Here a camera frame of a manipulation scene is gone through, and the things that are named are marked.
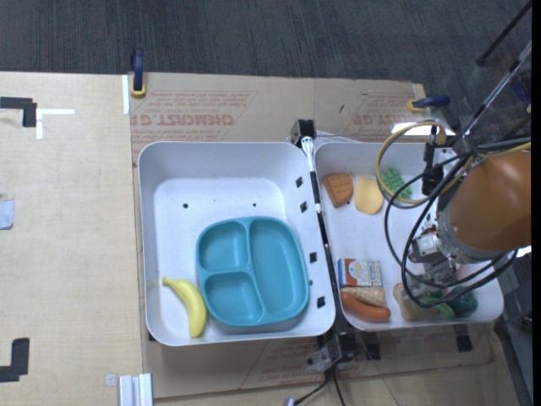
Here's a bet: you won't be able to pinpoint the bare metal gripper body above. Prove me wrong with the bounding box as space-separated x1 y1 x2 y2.
407 225 460 279

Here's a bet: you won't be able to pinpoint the beige bread slice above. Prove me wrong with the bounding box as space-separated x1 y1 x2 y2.
392 282 441 322

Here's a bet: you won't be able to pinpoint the green broccoli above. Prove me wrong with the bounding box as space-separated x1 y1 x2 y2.
418 285 478 321

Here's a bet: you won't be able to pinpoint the beige bread roll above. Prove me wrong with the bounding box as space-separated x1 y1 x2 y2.
340 285 387 308

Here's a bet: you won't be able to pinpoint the orange sausage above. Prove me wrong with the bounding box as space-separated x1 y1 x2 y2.
340 291 392 324

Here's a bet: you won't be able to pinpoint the small white and orange carton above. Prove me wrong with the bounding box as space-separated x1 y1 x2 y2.
336 258 384 288

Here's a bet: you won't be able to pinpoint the white plastic tray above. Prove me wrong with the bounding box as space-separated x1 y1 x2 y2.
313 140 505 333
137 140 337 348

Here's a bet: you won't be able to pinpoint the green grapes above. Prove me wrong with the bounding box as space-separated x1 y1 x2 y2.
380 167 413 200

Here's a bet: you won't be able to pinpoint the pale yellow potato chip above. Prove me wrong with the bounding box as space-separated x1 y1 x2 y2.
353 175 385 216

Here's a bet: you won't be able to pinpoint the orange waffle biscuit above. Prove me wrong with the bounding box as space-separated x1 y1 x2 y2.
322 172 355 209

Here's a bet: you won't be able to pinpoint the blue divided plate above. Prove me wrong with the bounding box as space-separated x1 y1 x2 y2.
194 216 311 329

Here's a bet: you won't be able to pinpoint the yellow banana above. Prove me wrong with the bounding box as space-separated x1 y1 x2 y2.
161 275 209 339

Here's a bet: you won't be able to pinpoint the brown cardboard board, red print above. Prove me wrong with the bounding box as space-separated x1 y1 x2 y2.
128 72 496 400

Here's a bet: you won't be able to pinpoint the black block with thin wires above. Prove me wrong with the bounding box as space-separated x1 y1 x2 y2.
289 118 318 145
304 331 361 372

